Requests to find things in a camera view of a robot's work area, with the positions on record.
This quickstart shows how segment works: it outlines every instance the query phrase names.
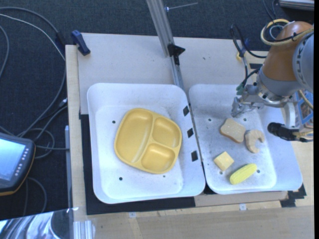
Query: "yellow cube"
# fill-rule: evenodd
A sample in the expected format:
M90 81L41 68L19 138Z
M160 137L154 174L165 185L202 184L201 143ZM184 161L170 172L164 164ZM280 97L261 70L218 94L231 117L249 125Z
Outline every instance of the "yellow cube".
M232 159L232 157L224 151L214 159L214 162L220 170L225 171L232 163L234 163L234 159Z

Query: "yellow plate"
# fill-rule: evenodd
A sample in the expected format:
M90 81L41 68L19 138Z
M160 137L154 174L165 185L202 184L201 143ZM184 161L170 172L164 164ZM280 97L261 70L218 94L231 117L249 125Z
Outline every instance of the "yellow plate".
M120 160L140 170L162 174L171 170L182 141L178 125L152 111L129 110L116 133L114 149Z

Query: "white cable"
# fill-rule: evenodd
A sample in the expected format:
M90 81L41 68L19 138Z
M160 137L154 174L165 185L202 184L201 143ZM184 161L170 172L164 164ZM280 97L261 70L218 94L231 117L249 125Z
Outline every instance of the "white cable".
M54 43L54 41L53 41L53 40L51 39L51 37L48 36L48 34L47 34L46 32L44 32L41 28L39 28L39 27L37 27L36 25L33 25L33 24L31 24L31 23L29 23L29 22L27 22L27 21L24 21L24 20L22 20L22 19L19 19L19 18L14 18L14 17L8 16L8 15L5 15L5 14L1 14L1 13L0 13L0 16L2 16L2 17L7 17L7 18L10 18L10 19L13 19L13 20L16 20L16 21L19 21L19 22L28 24L28 25L33 26L33 27L35 27L36 29L40 30L40 31L52 42L52 44L54 45L54 47L57 49L57 51L60 53L61 57L62 57L63 60L65 61L65 58L64 58L63 54L61 53L61 51L59 50L59 48L56 46L56 44Z

